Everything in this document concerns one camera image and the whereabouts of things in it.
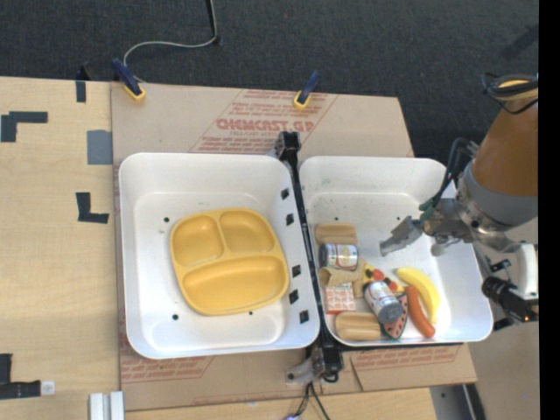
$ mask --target cardboard sheet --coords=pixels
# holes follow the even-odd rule
[[[412,157],[396,98],[313,94],[308,108],[292,107],[295,92],[143,85],[132,100],[112,84],[117,269],[122,276],[118,169],[137,152],[265,154],[280,131],[300,133],[299,159],[317,155]],[[300,397],[285,383],[287,368],[305,350],[148,360],[126,339],[120,281],[121,385],[126,410],[147,410]],[[476,380],[467,345],[345,353],[339,381],[324,394],[403,389]]]

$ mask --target tin can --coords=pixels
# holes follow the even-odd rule
[[[321,267],[355,270],[358,267],[358,248],[353,244],[323,244],[318,250],[318,262]]]
[[[396,322],[404,312],[385,282],[367,284],[364,288],[364,300],[382,324]]]

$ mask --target yellow divided plate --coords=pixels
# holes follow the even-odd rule
[[[274,230],[254,210],[228,208],[179,220],[171,260],[187,303],[207,316],[249,312],[288,289],[288,265]]]

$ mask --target wooden table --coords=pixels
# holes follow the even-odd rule
[[[45,111],[0,143],[0,353],[11,380],[54,381],[55,395],[0,401],[0,417],[88,418],[88,395],[119,390],[113,167],[88,164],[87,134],[111,131],[110,84],[0,78],[0,115]],[[108,223],[78,222],[76,193],[90,193]],[[322,397],[332,419],[436,418],[428,388]],[[300,400],[160,411],[129,419],[281,419]],[[315,402],[303,419],[322,418]]]

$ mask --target dark carpet floor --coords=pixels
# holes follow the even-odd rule
[[[539,0],[213,0],[222,45],[149,46],[129,65],[150,82],[396,96],[419,157],[446,162],[498,111],[484,73],[537,74]],[[205,0],[0,0],[0,75],[74,79],[148,40],[204,42]]]

